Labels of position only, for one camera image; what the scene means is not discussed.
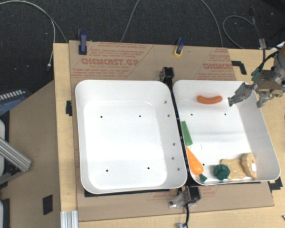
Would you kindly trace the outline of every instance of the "black bracket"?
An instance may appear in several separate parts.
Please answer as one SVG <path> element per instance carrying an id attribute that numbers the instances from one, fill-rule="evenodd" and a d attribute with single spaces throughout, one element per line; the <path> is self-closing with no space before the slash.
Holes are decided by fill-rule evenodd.
<path id="1" fill-rule="evenodd" d="M 66 114 L 69 116 L 73 115 L 73 107 L 72 107 L 72 101 L 66 101 Z"/>
<path id="2" fill-rule="evenodd" d="M 189 188 L 189 193 L 191 197 L 191 201 L 189 203 L 195 203 L 198 200 L 200 200 L 200 190 L 196 186 L 188 186 Z"/>
<path id="3" fill-rule="evenodd" d="M 10 228 L 10 201 L 4 199 L 1 202 L 3 204 L 3 228 Z"/>
<path id="4" fill-rule="evenodd" d="M 88 192 L 85 189 L 85 198 L 90 197 L 101 197 L 101 196 L 116 196 L 116 195 L 126 195 L 126 194 L 138 194 L 138 193 L 151 193 L 151 192 L 168 192 L 170 189 L 161 189 L 161 190 L 141 190 L 141 191 L 126 191 L 126 192 L 112 192 L 112 193 L 104 193 L 104 194 L 93 194 Z"/>
<path id="5" fill-rule="evenodd" d="M 53 195 L 48 195 L 42 199 L 43 215 L 53 211 Z"/>
<path id="6" fill-rule="evenodd" d="M 245 65 L 241 61 L 231 61 L 232 66 L 238 66 L 243 75 L 247 75 Z"/>
<path id="7" fill-rule="evenodd" d="M 191 174 L 190 174 L 190 168 L 189 168 L 189 163 L 188 163 L 187 154 L 186 154 L 186 146 L 185 146 L 183 133 L 182 133 L 182 129 L 181 129 L 181 120 L 180 120 L 179 112 L 178 112 L 175 97 L 174 97 L 173 81 L 172 81 L 173 77 L 174 77 L 173 68 L 172 67 L 163 67 L 161 72 L 160 72 L 160 75 L 159 75 L 159 80 L 161 82 L 163 82 L 164 84 L 166 84 L 168 86 L 168 88 L 170 89 L 171 98 L 172 98 L 173 107 L 174 107 L 175 116 L 176 116 L 176 121 L 177 121 L 177 126 L 179 129 L 181 147 L 182 147 L 182 150 L 184 153 L 184 160 L 185 160 L 185 165 L 186 165 L 186 169 L 187 169 L 187 173 L 188 173 L 188 180 L 186 182 L 186 185 L 188 185 L 188 187 L 189 187 L 189 186 L 193 186 L 191 184 L 193 184 L 194 181 L 193 181 L 193 178 L 191 178 Z"/>
<path id="8" fill-rule="evenodd" d="M 281 187 L 283 187 L 281 177 L 276 179 L 275 182 L 273 182 L 273 183 L 268 182 L 268 185 L 269 185 L 271 192 L 274 190 L 281 190 Z"/>

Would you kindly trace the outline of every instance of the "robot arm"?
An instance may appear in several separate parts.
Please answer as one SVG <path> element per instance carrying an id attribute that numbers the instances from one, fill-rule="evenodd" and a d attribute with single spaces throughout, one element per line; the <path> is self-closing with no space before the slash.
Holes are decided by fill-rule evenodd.
<path id="1" fill-rule="evenodd" d="M 274 57 L 274 64 L 271 70 L 263 70 L 258 67 L 251 75 L 253 84 L 243 83 L 236 91 L 235 95 L 228 97 L 229 106 L 247 99 L 254 90 L 259 94 L 257 107 L 262 107 L 266 101 L 274 97 L 281 97 L 285 92 L 285 43 L 283 47 L 269 55 L 266 61 Z"/>

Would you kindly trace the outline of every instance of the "blue clamp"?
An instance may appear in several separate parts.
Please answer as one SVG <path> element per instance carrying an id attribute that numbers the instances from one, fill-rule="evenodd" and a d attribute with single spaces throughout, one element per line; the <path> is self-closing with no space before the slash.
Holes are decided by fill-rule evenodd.
<path id="1" fill-rule="evenodd" d="M 186 36 L 182 36 L 177 41 L 177 43 L 176 43 L 177 47 L 175 48 L 175 51 L 174 51 L 174 55 L 176 57 L 181 57 L 181 55 L 182 55 L 182 48 L 185 45 L 186 38 L 187 38 Z"/>
<path id="2" fill-rule="evenodd" d="M 80 30 L 80 34 L 79 34 L 79 40 L 80 40 L 79 54 L 80 55 L 86 55 L 86 38 L 87 38 L 86 30 L 84 29 Z"/>

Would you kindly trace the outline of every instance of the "cardboard sheet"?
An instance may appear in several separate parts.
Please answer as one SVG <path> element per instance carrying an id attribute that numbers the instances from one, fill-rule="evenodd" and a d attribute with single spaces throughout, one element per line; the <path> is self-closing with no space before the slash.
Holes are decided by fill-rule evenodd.
<path id="1" fill-rule="evenodd" d="M 76 192 L 79 221 L 119 219 L 183 213 L 169 209 L 177 190 L 86 197 L 80 181 L 75 87 L 85 79 L 157 80 L 163 67 L 173 67 L 173 81 L 236 80 L 226 48 L 184 46 L 180 58 L 173 45 L 87 42 L 87 55 L 79 55 L 79 41 L 69 42 L 73 107 Z M 273 206 L 267 182 L 200 186 L 201 199 L 190 212 Z"/>
<path id="2" fill-rule="evenodd" d="M 32 161 L 27 172 L 9 180 L 1 189 L 0 199 L 10 200 L 10 227 L 59 227 L 54 82 L 14 107 L 9 117 L 9 143 Z M 44 200 L 50 202 L 45 206 Z"/>

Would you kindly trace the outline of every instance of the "white tray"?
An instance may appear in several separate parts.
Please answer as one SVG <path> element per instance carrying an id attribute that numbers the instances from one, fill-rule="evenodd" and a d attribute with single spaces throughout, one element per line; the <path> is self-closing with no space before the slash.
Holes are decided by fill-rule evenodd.
<path id="1" fill-rule="evenodd" d="M 234 95 L 242 82 L 180 80 L 173 86 L 181 121 L 186 121 L 193 145 L 188 146 L 197 159 L 204 164 L 204 183 L 191 173 L 201 185 L 272 181 L 279 177 L 280 167 L 260 108 L 257 108 L 256 93 L 241 103 L 229 106 L 228 97 Z M 202 104 L 197 96 L 223 100 L 217 104 Z M 223 181 L 214 176 L 214 167 L 221 159 L 243 157 L 252 152 L 256 158 L 255 179 Z"/>
<path id="2" fill-rule="evenodd" d="M 81 182 L 94 194 L 172 189 L 187 171 L 171 93 L 157 81 L 76 86 Z"/>

